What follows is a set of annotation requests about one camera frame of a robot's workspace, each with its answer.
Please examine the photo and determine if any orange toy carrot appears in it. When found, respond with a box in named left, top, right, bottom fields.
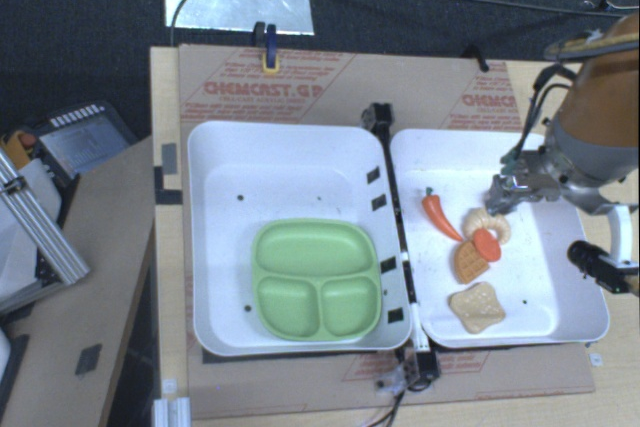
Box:
left=422, top=186, right=465, bottom=244

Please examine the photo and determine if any red-orange round toy slice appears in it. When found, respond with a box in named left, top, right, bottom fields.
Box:
left=472, top=228, right=503, bottom=263

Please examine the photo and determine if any brown cardboard board red print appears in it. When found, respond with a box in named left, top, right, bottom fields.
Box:
left=177, top=43, right=598, bottom=421

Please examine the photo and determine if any thin black and white rod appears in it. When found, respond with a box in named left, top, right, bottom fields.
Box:
left=375, top=123, right=429, bottom=349

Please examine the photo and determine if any white plastic tray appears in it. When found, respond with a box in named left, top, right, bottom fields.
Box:
left=186, top=119, right=414, bottom=358
left=389, top=128, right=612, bottom=350

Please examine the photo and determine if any green divided plate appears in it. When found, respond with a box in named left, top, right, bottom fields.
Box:
left=250, top=217, right=384, bottom=343

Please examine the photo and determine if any black cylinder on white bracket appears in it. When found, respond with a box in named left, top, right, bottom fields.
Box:
left=566, top=203, right=640, bottom=296

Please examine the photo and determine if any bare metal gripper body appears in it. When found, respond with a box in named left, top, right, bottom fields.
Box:
left=505, top=148, right=621, bottom=217

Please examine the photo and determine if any orange toy waffle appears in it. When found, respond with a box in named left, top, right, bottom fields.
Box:
left=453, top=238, right=492, bottom=286

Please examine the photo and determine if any beige toy bread slice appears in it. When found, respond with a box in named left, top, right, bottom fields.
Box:
left=447, top=280, right=507, bottom=336

